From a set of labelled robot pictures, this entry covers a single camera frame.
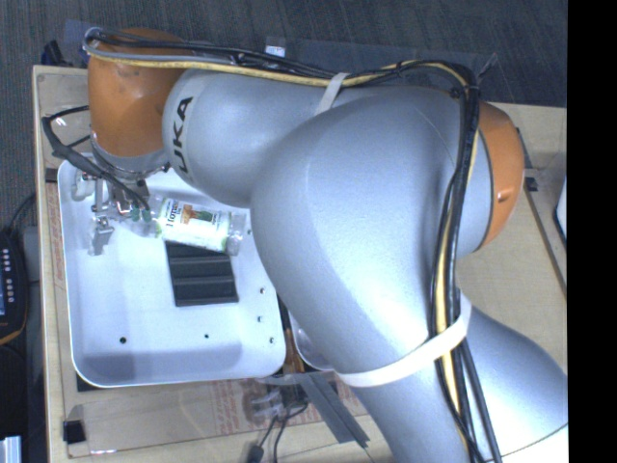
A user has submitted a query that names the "black block with wires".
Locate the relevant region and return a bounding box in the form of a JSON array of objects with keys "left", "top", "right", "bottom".
[{"left": 276, "top": 385, "right": 310, "bottom": 410}]

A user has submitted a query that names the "clear plastic bottle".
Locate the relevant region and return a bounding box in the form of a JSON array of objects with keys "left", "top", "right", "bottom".
[{"left": 152, "top": 196, "right": 249, "bottom": 257}]

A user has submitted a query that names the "white plastic tray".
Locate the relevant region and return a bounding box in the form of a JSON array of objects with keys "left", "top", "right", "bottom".
[{"left": 57, "top": 158, "right": 288, "bottom": 390}]

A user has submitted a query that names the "black ribbed block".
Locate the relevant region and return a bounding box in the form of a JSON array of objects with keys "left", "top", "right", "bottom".
[{"left": 164, "top": 239, "right": 241, "bottom": 309}]

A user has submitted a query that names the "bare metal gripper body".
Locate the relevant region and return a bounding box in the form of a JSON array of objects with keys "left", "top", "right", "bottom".
[{"left": 91, "top": 173, "right": 150, "bottom": 218}]

